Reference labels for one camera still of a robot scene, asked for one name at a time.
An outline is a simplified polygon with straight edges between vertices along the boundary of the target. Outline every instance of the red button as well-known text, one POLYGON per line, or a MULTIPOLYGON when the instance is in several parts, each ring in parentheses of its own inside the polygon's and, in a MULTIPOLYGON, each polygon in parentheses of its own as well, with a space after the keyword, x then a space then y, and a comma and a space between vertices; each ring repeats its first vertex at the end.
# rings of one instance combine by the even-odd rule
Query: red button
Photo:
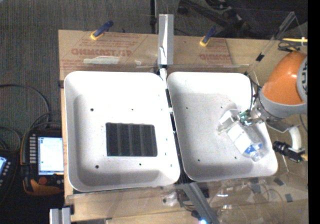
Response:
POLYGON ((46 177, 43 177, 43 176, 42 176, 42 177, 39 178, 39 184, 40 184, 40 185, 46 185, 47 182, 48 182, 48 180, 47 180, 46 177))

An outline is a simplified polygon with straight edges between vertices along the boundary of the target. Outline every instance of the black pole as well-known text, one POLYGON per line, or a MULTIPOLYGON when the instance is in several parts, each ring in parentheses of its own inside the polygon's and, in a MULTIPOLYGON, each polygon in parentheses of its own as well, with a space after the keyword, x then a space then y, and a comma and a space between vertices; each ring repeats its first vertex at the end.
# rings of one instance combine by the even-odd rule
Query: black pole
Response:
POLYGON ((150 0, 150 26, 151 33, 156 34, 156 0, 150 0))

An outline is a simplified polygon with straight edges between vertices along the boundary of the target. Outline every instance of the clear plastic bottle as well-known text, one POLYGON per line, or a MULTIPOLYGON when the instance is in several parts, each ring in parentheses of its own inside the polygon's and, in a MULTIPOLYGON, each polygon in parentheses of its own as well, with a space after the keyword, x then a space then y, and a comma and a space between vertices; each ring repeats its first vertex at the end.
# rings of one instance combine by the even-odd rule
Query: clear plastic bottle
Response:
POLYGON ((254 162, 263 157, 263 143, 254 125, 246 126, 237 122, 226 133, 243 156, 254 162))

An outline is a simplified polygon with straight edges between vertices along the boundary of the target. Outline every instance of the black vent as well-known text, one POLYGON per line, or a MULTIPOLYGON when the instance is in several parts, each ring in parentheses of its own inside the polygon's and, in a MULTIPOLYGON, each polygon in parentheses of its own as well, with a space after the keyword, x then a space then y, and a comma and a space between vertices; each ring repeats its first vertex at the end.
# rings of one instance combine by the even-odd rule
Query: black vent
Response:
POLYGON ((156 157, 155 127, 150 124, 111 123, 106 126, 109 157, 156 157))

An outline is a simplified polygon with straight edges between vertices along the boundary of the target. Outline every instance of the blue and yellow clamp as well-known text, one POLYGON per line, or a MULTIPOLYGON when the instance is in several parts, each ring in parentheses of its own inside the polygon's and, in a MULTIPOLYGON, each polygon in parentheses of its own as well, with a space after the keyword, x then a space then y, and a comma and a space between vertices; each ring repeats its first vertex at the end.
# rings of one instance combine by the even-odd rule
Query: blue and yellow clamp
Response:
POLYGON ((105 31, 109 31, 109 29, 113 26, 113 21, 109 20, 107 23, 103 24, 101 27, 99 27, 97 30, 93 31, 90 34, 90 37, 93 40, 97 40, 98 38, 102 37, 105 31))
POLYGON ((209 41, 210 41, 210 37, 215 34, 217 32, 216 30, 216 26, 213 25, 209 32, 204 36, 202 37, 202 39, 200 40, 200 45, 203 46, 203 47, 206 47, 208 44, 209 44, 209 41))

